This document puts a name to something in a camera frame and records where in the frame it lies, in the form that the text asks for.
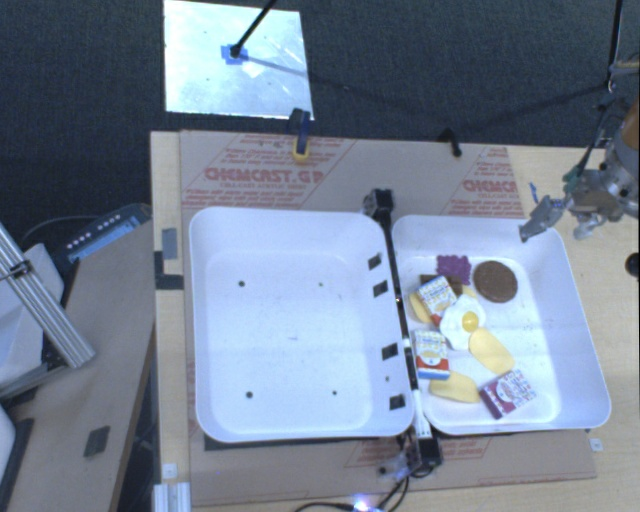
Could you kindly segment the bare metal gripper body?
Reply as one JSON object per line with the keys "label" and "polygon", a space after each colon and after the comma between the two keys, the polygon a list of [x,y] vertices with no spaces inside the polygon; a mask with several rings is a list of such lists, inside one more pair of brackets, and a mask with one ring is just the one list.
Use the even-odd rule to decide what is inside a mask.
{"label": "bare metal gripper body", "polygon": [[563,177],[567,209],[576,216],[596,215],[608,222],[623,216],[638,219],[638,172],[608,166],[604,170],[574,168]]}

